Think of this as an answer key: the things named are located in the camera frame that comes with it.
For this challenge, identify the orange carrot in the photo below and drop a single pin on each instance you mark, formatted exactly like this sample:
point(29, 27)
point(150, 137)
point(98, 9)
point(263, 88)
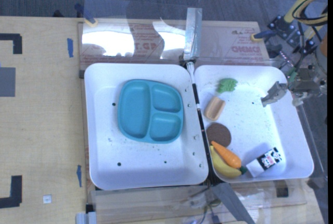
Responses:
point(227, 156)

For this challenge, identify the tan bread bun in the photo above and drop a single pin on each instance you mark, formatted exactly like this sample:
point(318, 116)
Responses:
point(214, 109)

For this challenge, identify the brown round biscuit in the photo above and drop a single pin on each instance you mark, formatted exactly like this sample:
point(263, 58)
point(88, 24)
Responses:
point(219, 134)

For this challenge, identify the green broccoli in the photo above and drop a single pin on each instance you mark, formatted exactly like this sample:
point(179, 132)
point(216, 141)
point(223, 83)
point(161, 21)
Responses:
point(227, 85)

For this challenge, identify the blue divided plate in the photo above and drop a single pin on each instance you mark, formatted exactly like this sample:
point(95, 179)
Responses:
point(135, 111)

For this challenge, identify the white milk carton cow print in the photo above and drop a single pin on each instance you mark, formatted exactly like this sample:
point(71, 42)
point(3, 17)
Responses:
point(264, 163)

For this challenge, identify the yellow banana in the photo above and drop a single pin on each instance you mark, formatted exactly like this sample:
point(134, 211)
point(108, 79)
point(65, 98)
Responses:
point(223, 169)

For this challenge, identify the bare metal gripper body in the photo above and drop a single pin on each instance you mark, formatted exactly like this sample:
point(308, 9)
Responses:
point(305, 82)

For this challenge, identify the white plastic tray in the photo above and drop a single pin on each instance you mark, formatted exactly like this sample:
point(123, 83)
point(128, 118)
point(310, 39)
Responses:
point(255, 124)
point(145, 165)

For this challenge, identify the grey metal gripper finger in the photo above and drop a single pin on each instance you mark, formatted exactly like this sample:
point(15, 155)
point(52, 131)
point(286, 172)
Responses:
point(269, 101)
point(278, 88)

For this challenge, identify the brown cardboard board red print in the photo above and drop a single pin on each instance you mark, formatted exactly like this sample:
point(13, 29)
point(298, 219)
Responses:
point(229, 43)

